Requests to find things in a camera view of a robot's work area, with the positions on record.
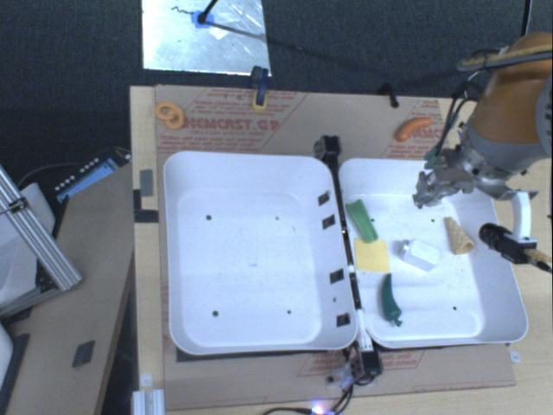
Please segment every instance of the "yellow sponge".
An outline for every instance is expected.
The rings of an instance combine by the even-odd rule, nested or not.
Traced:
[[[377,239],[372,243],[365,243],[362,239],[355,239],[355,265],[359,271],[389,272],[390,259],[386,242]]]

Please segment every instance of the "black connector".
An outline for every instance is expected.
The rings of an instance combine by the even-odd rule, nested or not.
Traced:
[[[207,13],[202,12],[201,14],[198,14],[198,23],[199,24],[206,24],[207,21]]]
[[[313,153],[315,158],[322,160],[325,164],[328,164],[328,160],[338,158],[338,155],[342,152],[340,145],[340,137],[324,135],[313,146]]]
[[[380,361],[380,355],[378,351],[373,350],[371,352],[361,352],[361,361],[363,362],[363,370],[365,374],[359,378],[358,384],[369,384],[377,376],[382,373],[382,362]]]
[[[548,265],[547,263],[545,263],[544,261],[538,261],[536,263],[536,267],[538,269],[541,269],[542,271],[545,271],[545,272],[548,272],[548,273],[551,273],[553,274],[553,269],[551,268],[550,265]]]
[[[530,258],[525,253],[526,249],[535,249],[537,243],[529,241],[528,243],[519,243],[516,241],[509,230],[504,227],[486,223],[480,228],[480,239],[491,249],[499,252],[501,257],[511,261],[515,265],[522,265],[530,262]]]

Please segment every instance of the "led light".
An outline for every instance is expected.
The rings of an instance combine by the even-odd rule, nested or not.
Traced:
[[[324,407],[320,407],[319,405],[312,407],[311,412],[316,415],[325,415],[327,413]]]

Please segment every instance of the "white object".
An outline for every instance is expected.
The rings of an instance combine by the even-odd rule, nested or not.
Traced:
[[[154,385],[154,375],[152,373],[141,373],[140,374],[140,386],[141,387],[150,387]]]
[[[422,161],[353,159],[342,164],[345,203],[361,199],[380,239],[389,243],[420,239],[442,248],[430,272],[406,265],[391,251],[393,294],[402,326],[384,319],[378,303],[382,274],[358,271],[365,325],[371,338],[387,348],[419,348],[488,342],[515,342],[528,322],[510,263],[478,239],[484,223],[497,223],[490,197],[476,190],[452,195],[442,204],[418,209],[413,204]],[[445,217],[454,218],[475,242],[465,257],[448,248]],[[348,224],[350,239],[359,238]]]
[[[180,349],[327,350],[354,340],[340,216],[322,162],[187,151],[165,163],[164,182],[169,328]]]
[[[54,214],[38,184],[22,191],[39,222],[52,232]],[[37,257],[8,219],[0,215],[0,306],[10,303],[35,288]]]
[[[520,353],[516,350],[512,350],[509,352],[509,356],[511,357],[511,363],[519,363],[522,361],[522,358],[520,358]]]
[[[347,267],[350,274],[355,274],[355,265],[349,265]],[[359,350],[361,352],[373,352],[374,346],[372,345],[371,337],[368,335],[365,327],[365,318],[363,317],[363,310],[355,310],[357,324],[359,326],[357,331],[357,343],[359,344]]]
[[[162,389],[133,392],[132,415],[165,415],[165,392]]]
[[[405,263],[428,272],[440,262],[441,251],[419,239],[407,239],[399,256]]]
[[[0,387],[2,387],[3,381],[6,378],[13,353],[14,343],[6,332],[6,329],[0,324]]]
[[[511,197],[513,214],[512,234],[517,239],[530,237],[532,226],[532,209],[530,204],[530,194],[524,191],[518,191]]]

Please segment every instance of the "cardboard surface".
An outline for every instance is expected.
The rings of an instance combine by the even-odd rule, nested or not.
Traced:
[[[435,144],[435,136],[441,130],[437,124],[434,130],[438,132],[427,137],[412,137],[402,143],[393,139],[399,125],[411,118],[424,115],[432,117],[435,123],[441,121],[438,102],[432,99],[404,99],[399,108],[393,109],[389,100],[380,96],[269,92],[268,97],[267,110],[255,112],[249,90],[156,88],[156,102],[171,101],[183,106],[187,118],[185,127],[176,131],[156,121],[164,373],[166,407],[170,410],[338,397],[341,390],[328,387],[326,377],[343,366],[343,355],[330,352],[177,361],[176,346],[168,334],[166,226],[160,176],[167,158],[178,150],[188,149],[309,155],[321,135],[340,136],[341,162],[354,156],[414,158],[424,154],[423,148],[427,150]],[[390,370],[383,375],[385,378],[356,393],[410,393],[424,388],[446,390],[514,384],[504,346],[485,346],[481,353],[477,349],[482,347],[473,348],[473,359],[477,358],[475,353],[484,354],[485,349],[486,360],[493,366],[459,367],[465,355],[458,348],[411,350],[403,353],[404,357],[396,352],[387,357]],[[256,379],[236,380],[243,376]]]

